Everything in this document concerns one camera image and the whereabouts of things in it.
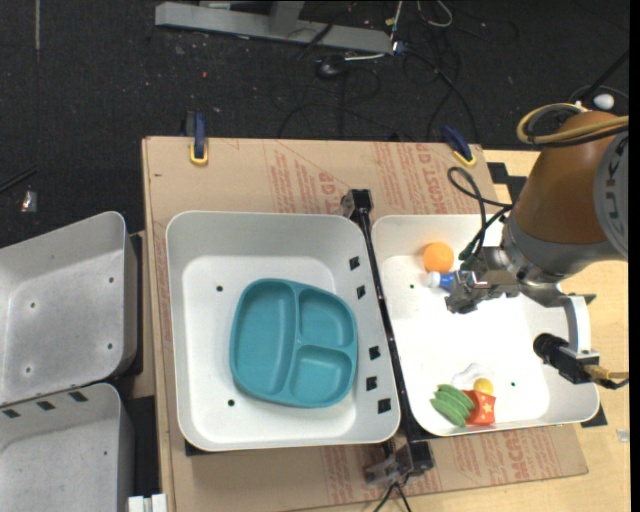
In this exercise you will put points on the teal divided plate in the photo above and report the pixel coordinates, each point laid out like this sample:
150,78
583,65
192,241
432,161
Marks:
270,340

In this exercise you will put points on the orange ball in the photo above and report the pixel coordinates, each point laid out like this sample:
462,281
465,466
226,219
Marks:
438,257

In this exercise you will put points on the white fried egg toy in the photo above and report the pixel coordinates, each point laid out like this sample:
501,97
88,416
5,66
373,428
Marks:
470,374

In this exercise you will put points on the thin black rod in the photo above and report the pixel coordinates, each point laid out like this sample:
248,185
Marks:
386,310

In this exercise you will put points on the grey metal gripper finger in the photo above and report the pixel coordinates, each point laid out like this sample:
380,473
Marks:
460,302
464,279

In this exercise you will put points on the red packet with yellow stars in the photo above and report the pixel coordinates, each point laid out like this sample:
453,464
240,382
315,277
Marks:
482,409

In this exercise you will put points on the blue bottle with white cap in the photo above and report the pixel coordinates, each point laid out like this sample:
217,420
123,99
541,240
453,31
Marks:
442,281

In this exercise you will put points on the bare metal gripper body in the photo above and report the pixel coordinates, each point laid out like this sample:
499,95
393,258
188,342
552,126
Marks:
497,280

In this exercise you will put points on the green pea pods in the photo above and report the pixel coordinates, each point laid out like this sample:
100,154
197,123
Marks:
452,404

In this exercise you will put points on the brown cardboard board red print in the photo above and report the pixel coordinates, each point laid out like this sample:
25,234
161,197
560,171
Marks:
260,175

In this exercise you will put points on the black cylinder on white bracket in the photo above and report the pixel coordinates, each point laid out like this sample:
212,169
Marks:
562,357

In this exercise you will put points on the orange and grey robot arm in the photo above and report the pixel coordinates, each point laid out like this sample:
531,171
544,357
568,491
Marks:
560,200

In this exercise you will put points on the black computer mouse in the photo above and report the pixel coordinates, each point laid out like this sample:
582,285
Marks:
331,66

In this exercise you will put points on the white plastic tray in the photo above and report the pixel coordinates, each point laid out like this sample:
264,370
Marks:
60,460
450,340
60,310
210,380

